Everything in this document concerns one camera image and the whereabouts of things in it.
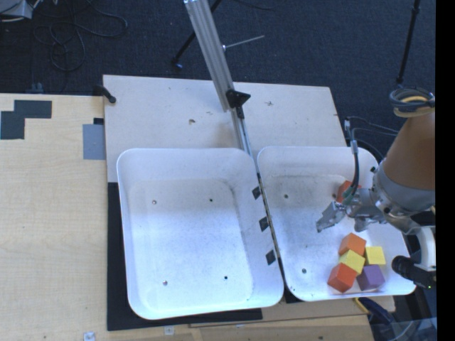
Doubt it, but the purple cube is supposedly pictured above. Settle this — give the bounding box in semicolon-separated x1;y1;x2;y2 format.
355;264;386;292

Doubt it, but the black cylinder on white bracket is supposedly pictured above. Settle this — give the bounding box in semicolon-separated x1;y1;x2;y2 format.
391;225;436;291

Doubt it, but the orange cube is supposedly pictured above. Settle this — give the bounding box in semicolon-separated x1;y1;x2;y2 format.
338;232;368;257

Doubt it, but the yellow cube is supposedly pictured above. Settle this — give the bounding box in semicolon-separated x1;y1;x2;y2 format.
338;249;367;275
364;245;387;266

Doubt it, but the white plastic tray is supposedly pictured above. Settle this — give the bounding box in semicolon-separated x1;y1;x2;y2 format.
116;147;285;320
256;145;417;303

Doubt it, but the red cube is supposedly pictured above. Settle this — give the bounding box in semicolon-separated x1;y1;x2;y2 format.
335;180;362;205
326;261;358;294

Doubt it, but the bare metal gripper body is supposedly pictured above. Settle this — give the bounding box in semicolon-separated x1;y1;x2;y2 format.
345;186;421;236

